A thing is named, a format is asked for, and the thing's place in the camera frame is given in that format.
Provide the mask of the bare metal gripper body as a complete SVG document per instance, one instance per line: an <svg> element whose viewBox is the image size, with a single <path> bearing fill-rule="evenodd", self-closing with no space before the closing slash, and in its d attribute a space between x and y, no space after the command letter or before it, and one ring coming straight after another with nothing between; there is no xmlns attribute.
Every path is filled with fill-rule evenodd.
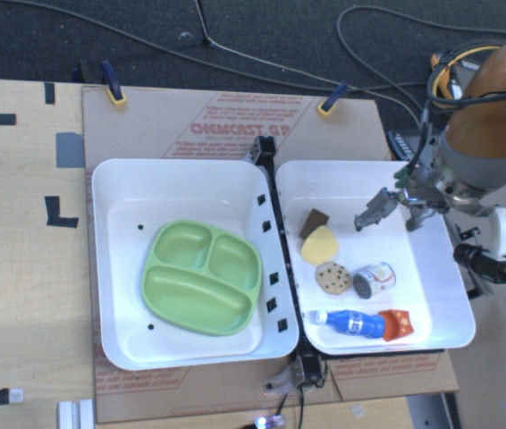
<svg viewBox="0 0 506 429"><path fill-rule="evenodd" d="M397 172L399 201L409 211L445 214L450 209L471 216L488 216L495 206L482 203L488 191L462 181L447 164L424 167L405 165Z"/></svg>

